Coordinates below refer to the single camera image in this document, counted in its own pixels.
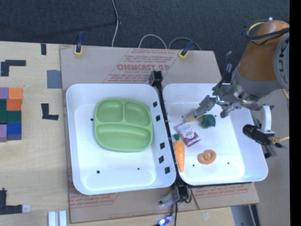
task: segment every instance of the gray floor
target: gray floor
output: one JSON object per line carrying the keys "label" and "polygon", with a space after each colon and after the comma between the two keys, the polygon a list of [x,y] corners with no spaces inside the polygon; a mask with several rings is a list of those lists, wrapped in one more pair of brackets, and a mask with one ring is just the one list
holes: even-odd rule
{"label": "gray floor", "polygon": [[[281,90],[274,91],[261,101],[274,105],[272,131],[276,137],[289,135],[289,108]],[[289,146],[289,140],[282,145]],[[260,203],[256,205],[260,226],[289,226],[290,215],[290,150],[275,148],[276,156],[266,159],[269,172],[260,182],[255,182]],[[245,206],[232,207],[236,226],[259,226],[254,224],[250,210]]]}

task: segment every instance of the white tray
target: white tray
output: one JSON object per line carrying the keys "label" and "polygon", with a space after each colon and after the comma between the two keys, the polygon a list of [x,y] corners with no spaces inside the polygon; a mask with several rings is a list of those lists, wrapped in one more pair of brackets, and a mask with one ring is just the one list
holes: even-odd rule
{"label": "white tray", "polygon": [[[121,153],[98,145],[95,108],[106,98],[144,103],[153,121],[152,145],[142,152]],[[83,194],[105,194],[170,186],[176,178],[174,160],[157,91],[146,84],[75,84],[66,92],[74,186]]]}
{"label": "white tray", "polygon": [[[216,84],[169,84],[163,89],[163,98],[171,135],[176,127],[198,107],[207,95],[212,95]],[[207,129],[201,120],[189,122],[200,137],[196,144],[185,146],[184,171],[180,177],[189,185],[214,185],[261,181],[268,173],[268,167],[261,146],[243,134],[246,124],[253,124],[250,111],[242,108],[230,112],[226,118],[220,117],[222,111],[215,105],[207,114],[216,115],[216,126]],[[213,163],[205,165],[198,162],[198,155],[205,150],[216,152]]]}

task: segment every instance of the black carpet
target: black carpet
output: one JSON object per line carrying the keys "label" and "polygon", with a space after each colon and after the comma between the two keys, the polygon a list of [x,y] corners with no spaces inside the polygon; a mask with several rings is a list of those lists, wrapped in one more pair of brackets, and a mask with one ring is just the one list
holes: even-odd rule
{"label": "black carpet", "polygon": [[[147,34],[159,36],[167,46],[185,37],[202,50],[213,50],[221,73],[228,51],[239,56],[244,52],[244,25],[269,17],[288,23],[290,19],[290,0],[115,0],[115,4],[120,20],[115,47],[137,48]],[[1,41],[75,44],[83,31],[84,45],[110,47],[116,29],[111,0],[0,0],[0,14]],[[176,40],[170,48],[181,49],[188,42]],[[149,36],[141,48],[164,45]]]}

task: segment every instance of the toy carrot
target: toy carrot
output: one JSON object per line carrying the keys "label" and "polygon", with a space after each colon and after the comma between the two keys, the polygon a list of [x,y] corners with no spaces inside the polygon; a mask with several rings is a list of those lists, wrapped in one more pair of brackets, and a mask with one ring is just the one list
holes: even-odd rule
{"label": "toy carrot", "polygon": [[184,171],[184,143],[180,141],[180,135],[175,134],[174,138],[176,139],[174,143],[174,153],[177,159],[179,171]]}

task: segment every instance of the orange pretzel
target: orange pretzel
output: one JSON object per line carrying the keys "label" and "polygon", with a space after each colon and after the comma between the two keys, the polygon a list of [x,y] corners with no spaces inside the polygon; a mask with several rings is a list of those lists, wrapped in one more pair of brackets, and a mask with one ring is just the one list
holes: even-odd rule
{"label": "orange pretzel", "polygon": [[205,153],[198,155],[198,161],[202,164],[210,164],[216,158],[216,153],[213,150],[206,150]]}

